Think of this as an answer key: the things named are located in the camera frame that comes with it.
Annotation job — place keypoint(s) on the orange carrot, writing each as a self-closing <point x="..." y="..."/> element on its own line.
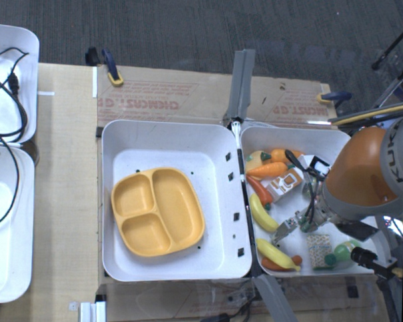
<point x="281" y="155"/>
<point x="269" y="170"/>

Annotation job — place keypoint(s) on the white plastic tray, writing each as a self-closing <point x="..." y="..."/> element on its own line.
<point x="217" y="257"/>
<point x="294" y="244"/>

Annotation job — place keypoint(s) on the thin black and white rod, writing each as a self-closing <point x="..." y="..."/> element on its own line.
<point x="244" y="182"/>

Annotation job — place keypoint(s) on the green plastic bottle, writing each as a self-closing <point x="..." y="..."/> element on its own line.
<point x="343" y="252"/>

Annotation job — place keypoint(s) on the brown cardboard board, red print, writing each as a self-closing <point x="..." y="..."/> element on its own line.
<point x="177" y="102"/>

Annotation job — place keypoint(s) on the black cylinder on white bracket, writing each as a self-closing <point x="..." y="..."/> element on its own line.
<point x="364" y="257"/>

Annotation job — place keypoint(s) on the yellow toy pepper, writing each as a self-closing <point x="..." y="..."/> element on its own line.
<point x="253" y="161"/>

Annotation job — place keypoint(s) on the patterned pale packet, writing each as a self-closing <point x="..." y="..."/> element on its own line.
<point x="318" y="250"/>

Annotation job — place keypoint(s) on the yellow divided plate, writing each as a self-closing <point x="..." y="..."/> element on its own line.
<point x="159" y="212"/>

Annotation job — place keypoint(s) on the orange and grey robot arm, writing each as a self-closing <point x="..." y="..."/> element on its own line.
<point x="361" y="170"/>

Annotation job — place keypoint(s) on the red toy chili pepper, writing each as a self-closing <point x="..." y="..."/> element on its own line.
<point x="258" y="189"/>

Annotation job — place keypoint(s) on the white and orange carton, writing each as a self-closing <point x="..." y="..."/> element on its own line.
<point x="283" y="185"/>

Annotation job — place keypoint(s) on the yellow banana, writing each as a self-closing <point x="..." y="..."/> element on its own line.
<point x="277" y="255"/>
<point x="262" y="213"/>

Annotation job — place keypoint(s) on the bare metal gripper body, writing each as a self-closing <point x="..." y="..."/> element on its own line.
<point x="314" y="216"/>

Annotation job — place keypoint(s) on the orange sausage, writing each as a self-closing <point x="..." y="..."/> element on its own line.
<point x="271" y="265"/>

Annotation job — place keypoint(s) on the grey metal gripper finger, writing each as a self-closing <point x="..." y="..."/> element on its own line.
<point x="285" y="229"/>

